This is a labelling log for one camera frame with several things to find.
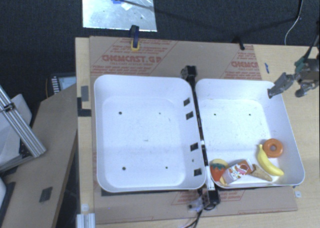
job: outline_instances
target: donut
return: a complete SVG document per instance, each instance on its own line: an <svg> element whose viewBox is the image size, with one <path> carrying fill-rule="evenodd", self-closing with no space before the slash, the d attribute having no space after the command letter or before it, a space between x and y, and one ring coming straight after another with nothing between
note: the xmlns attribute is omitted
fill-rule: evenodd
<svg viewBox="0 0 320 228"><path fill-rule="evenodd" d="M269 158L278 158L284 150L282 143L273 138L265 141L262 148Z"/></svg>

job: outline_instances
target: table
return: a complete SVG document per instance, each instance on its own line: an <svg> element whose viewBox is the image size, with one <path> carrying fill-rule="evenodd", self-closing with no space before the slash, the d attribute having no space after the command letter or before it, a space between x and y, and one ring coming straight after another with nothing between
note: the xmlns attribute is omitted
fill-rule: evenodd
<svg viewBox="0 0 320 228"><path fill-rule="evenodd" d="M41 102L32 130L47 151L3 178L15 186L2 228L56 226L77 145L75 85Z"/></svg>
<svg viewBox="0 0 320 228"><path fill-rule="evenodd" d="M224 45L227 51L231 44ZM307 47L290 46L253 46L259 71L263 80L274 82L282 72L294 73L294 62L307 50ZM317 49L313 49L310 57L314 58ZM76 66L77 66L77 96L82 95L82 85L90 80L88 67L90 40L88 38L76 39ZM312 227L320 223L319 206L320 194L319 180L319 88L309 91L307 96L296 98L295 90L299 85L295 83L283 93L283 100L287 109L289 120L297 142L300 156L305 169L304 182L294 190L301 193L296 199L298 211L257 213L251 215L215 216L201 218L197 227ZM90 100L82 101L82 109L90 109ZM83 214L94 212L93 196L93 161L92 161L92 134L90 129L91 118L81 116L78 119L79 143L79 172L80 172L80 203ZM97 224L98 228L109 227L183 227L192 220L171 219L159 221L127 222L114 224Z"/></svg>

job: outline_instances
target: white cable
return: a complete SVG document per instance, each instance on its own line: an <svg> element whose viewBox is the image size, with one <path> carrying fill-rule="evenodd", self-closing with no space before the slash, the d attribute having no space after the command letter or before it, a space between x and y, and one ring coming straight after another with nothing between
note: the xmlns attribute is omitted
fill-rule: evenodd
<svg viewBox="0 0 320 228"><path fill-rule="evenodd" d="M304 3L304 0L301 1L301 8L300 8L300 12L298 14L298 17L296 19L296 21L294 22L294 24L292 25L292 27L288 30L288 32L286 33L285 37L284 37L284 45L287 45L287 36L289 34L289 32L295 27L295 25L297 24L298 20L300 19L300 14L301 14L301 10L302 10L302 5Z"/></svg>

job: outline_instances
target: plastic food item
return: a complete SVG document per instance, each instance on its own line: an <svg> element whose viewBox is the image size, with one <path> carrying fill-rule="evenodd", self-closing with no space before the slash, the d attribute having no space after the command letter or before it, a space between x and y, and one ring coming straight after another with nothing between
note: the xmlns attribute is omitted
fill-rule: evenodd
<svg viewBox="0 0 320 228"><path fill-rule="evenodd" d="M269 158L278 158L281 156L284 147L279 140L272 138L265 141L263 144L263 150Z"/></svg>
<svg viewBox="0 0 320 228"><path fill-rule="evenodd" d="M223 185L226 185L227 183L223 179L222 174L225 172L227 168L229 168L229 164L220 158L216 158L210 161L209 164L210 164L210 172L213 180L216 182L219 181Z"/></svg>
<svg viewBox="0 0 320 228"><path fill-rule="evenodd" d="M272 177L268 175L266 172L264 172L259 166L257 166L256 164L253 164L253 167L254 167L254 171L250 175L260 178L262 180L272 182Z"/></svg>
<svg viewBox="0 0 320 228"><path fill-rule="evenodd" d="M239 162L238 164L229 167L222 175L225 182L227 184L232 183L241 177L245 176L246 174L252 173L254 170L254 167L252 166L250 160L243 160Z"/></svg>
<svg viewBox="0 0 320 228"><path fill-rule="evenodd" d="M260 166L269 174L281 176L285 173L275 165L273 165L270 160L268 159L268 156L266 155L265 151L263 150L262 144L259 144L259 152L258 152L258 162Z"/></svg>
<svg viewBox="0 0 320 228"><path fill-rule="evenodd" d="M226 170L226 167L222 164L215 163L211 165L210 172L214 181L218 182L221 176L223 175L223 173L225 172L225 170Z"/></svg>

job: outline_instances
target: metal plate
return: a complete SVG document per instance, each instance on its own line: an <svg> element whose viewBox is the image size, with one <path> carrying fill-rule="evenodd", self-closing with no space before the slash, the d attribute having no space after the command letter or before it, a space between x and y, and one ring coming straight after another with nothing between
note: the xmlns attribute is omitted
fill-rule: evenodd
<svg viewBox="0 0 320 228"><path fill-rule="evenodd" d="M156 32L153 0L82 0L83 27Z"/></svg>

